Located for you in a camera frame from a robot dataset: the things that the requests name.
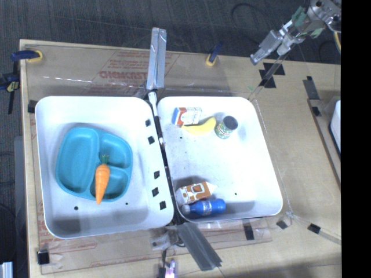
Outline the brown and white carton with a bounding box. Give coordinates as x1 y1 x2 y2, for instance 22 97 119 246
174 181 219 206

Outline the blue divided plate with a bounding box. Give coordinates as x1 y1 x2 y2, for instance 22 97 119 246
54 126 134 203

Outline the green can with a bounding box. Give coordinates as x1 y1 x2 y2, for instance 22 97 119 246
214 115 239 140

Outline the white plastic tray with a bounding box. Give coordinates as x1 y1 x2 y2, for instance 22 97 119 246
156 96 284 224
34 95 175 240

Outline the white red blue carton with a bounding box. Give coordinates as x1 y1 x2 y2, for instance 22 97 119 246
170 106 203 127

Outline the brown cardboard board red print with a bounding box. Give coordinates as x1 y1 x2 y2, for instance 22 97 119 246
24 44 274 275

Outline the blue bottle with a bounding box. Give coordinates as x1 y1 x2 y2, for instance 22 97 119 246
181 198 227 220

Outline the yellow banana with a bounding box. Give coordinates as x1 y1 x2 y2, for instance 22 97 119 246
181 116 217 136

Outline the orange carrot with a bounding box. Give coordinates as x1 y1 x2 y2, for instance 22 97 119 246
94 154 111 206

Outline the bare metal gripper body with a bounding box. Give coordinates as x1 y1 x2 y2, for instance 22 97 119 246
279 0 342 45

